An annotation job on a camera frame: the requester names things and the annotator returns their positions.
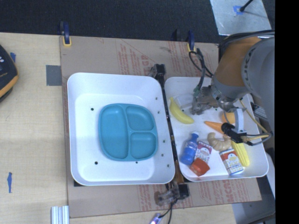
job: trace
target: banana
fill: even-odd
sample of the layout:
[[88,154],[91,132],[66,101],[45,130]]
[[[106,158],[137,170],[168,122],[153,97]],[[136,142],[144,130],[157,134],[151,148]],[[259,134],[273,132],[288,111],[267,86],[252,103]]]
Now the banana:
[[194,119],[192,119],[190,116],[186,115],[179,106],[174,102],[173,97],[170,98],[170,106],[169,106],[170,112],[172,115],[183,124],[193,124]]

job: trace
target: black floor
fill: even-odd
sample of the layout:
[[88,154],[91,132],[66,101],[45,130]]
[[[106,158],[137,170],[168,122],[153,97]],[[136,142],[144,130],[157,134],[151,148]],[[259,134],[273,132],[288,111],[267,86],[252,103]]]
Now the black floor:
[[[275,0],[262,0],[275,29]],[[0,32],[170,40],[175,29],[196,42],[219,43],[210,0],[0,0]]]

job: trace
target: blue clamp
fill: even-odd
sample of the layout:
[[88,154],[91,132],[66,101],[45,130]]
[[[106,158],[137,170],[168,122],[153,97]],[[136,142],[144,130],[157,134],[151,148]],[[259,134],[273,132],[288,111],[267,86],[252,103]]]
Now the blue clamp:
[[194,48],[194,34],[191,30],[188,31],[188,50],[190,51],[195,51]]
[[63,35],[64,46],[71,46],[69,23],[67,23],[66,21],[61,21],[58,25],[57,33],[59,35]]

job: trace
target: blue bottle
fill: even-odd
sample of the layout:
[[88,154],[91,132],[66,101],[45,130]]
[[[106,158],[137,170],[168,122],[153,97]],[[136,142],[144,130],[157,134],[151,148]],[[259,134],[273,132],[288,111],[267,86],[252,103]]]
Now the blue bottle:
[[195,153],[197,150],[197,138],[199,137],[199,133],[192,132],[191,136],[191,139],[189,139],[185,143],[183,154],[180,159],[180,161],[186,165],[191,165],[194,161]]

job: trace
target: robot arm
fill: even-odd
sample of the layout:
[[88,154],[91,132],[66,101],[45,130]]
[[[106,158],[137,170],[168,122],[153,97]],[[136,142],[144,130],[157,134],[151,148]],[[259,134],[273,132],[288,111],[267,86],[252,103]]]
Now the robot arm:
[[211,85],[202,87],[194,96],[192,114],[211,107],[233,112],[234,103],[252,93],[261,99],[274,133],[275,38],[238,37],[220,55]]

